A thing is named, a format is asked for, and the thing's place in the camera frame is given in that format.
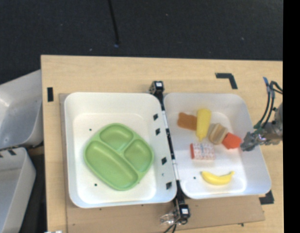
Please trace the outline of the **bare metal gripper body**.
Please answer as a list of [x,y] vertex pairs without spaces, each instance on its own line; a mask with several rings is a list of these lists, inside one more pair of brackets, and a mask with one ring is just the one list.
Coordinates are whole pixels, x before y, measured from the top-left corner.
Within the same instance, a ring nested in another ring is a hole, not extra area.
[[275,112],[273,120],[261,125],[258,138],[260,145],[277,145],[283,140],[283,104],[273,111]]

